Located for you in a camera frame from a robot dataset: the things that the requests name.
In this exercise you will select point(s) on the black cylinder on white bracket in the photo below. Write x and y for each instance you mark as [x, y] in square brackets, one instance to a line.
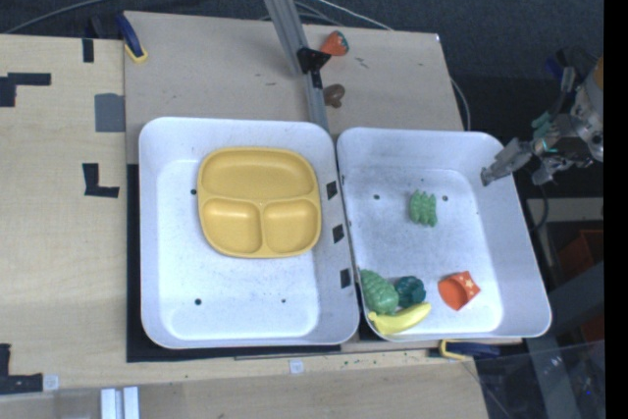
[568, 81]

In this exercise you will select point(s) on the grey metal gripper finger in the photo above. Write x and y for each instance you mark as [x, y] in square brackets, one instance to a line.
[543, 174]
[505, 160]

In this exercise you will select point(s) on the white plastic tray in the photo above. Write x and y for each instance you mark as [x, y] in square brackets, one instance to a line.
[235, 299]
[392, 250]

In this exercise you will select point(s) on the dark green broccoli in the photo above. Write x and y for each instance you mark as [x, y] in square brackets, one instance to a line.
[411, 291]

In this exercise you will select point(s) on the light green grapes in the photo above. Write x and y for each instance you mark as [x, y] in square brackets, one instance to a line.
[423, 208]

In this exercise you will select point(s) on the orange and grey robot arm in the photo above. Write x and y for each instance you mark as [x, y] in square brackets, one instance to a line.
[598, 76]

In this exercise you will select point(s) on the brown rounded toy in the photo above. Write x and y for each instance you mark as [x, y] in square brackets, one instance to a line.
[334, 94]

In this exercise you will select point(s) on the red strawberry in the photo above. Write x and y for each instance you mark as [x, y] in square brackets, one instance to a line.
[333, 44]

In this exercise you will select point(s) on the orange packet with star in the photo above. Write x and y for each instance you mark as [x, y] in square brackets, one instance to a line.
[456, 292]

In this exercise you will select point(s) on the green textured toy fruit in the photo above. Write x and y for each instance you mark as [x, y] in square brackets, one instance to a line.
[379, 292]

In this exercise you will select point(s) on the brown cardboard board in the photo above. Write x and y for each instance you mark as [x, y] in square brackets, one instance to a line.
[221, 73]

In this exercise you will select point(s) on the yellow banana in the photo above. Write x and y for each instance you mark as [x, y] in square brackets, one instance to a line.
[400, 320]

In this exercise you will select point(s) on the yellow divided plate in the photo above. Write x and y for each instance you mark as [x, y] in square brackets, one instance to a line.
[257, 201]

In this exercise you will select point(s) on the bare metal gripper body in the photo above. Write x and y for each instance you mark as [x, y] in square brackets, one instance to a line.
[571, 140]

